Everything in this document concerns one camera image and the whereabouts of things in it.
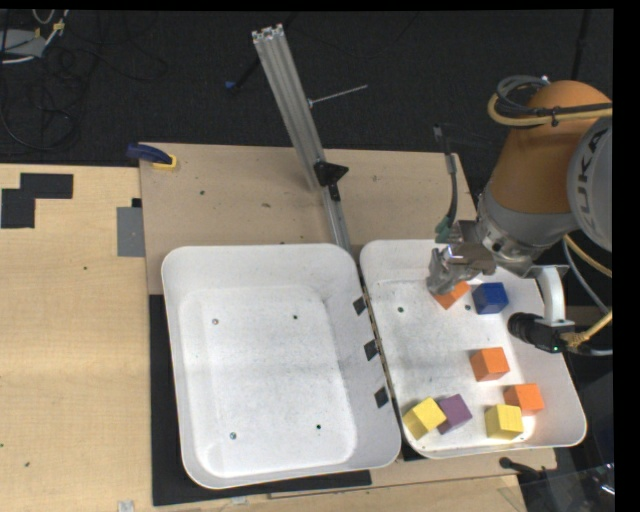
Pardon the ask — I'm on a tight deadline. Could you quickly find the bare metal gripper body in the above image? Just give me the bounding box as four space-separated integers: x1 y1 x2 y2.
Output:
446 219 540 278

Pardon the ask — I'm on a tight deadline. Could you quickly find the orange cube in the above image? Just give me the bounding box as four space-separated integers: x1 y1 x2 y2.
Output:
502 382 546 416
433 280 472 311
468 346 512 383

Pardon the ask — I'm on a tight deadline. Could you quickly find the blue cube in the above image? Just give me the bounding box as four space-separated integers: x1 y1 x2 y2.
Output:
471 282 510 316

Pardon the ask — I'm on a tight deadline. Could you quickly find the white plastic tray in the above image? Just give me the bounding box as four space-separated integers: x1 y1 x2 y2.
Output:
160 242 403 491
358 238 588 460

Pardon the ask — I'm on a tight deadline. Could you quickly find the purple cube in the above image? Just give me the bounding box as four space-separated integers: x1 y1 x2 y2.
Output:
436 393 474 436

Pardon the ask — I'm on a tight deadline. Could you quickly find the yellow cube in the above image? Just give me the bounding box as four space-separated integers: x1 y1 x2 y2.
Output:
402 397 448 442
483 403 525 442

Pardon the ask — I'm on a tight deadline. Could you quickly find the pale wood board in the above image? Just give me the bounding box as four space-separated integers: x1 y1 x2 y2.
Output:
137 142 559 501

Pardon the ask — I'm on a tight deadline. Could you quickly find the black cylinder on white bracket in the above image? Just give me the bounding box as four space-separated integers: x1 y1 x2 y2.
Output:
507 264 577 354

